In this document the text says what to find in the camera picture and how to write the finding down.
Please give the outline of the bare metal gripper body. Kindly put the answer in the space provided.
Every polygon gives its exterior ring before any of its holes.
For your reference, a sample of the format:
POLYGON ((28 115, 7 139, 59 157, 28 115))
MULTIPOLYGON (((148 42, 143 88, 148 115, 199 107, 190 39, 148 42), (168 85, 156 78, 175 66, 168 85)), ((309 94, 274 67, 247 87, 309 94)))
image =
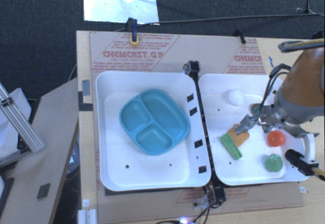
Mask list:
POLYGON ((261 126, 264 133, 270 133, 275 129, 285 130, 293 137, 303 134, 301 121, 298 121, 286 113, 282 107, 271 104, 256 107, 257 125, 261 126))

